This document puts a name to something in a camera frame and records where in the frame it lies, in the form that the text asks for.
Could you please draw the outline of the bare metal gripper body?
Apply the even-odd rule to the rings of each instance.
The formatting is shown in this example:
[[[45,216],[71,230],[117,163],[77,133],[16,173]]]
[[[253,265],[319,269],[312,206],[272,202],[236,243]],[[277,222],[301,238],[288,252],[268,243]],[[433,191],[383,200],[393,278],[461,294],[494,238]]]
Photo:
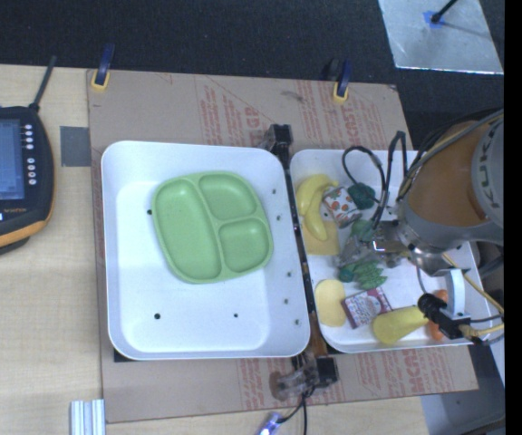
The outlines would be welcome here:
[[[404,225],[379,224],[373,232],[370,246],[387,267],[396,267],[402,259],[421,267],[423,253],[418,249],[417,242],[418,239]]]

